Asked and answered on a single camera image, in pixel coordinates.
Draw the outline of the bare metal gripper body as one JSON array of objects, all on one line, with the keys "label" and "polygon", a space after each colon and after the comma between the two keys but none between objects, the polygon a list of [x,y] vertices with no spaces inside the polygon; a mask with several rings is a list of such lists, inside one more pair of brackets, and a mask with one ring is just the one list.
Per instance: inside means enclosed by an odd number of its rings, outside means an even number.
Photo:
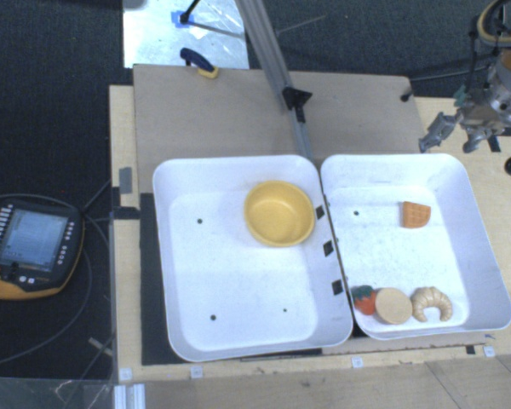
[{"label": "bare metal gripper body", "polygon": [[471,89],[456,101],[456,106],[460,123],[466,129],[492,130],[500,135],[511,128],[511,92],[508,89]]}]

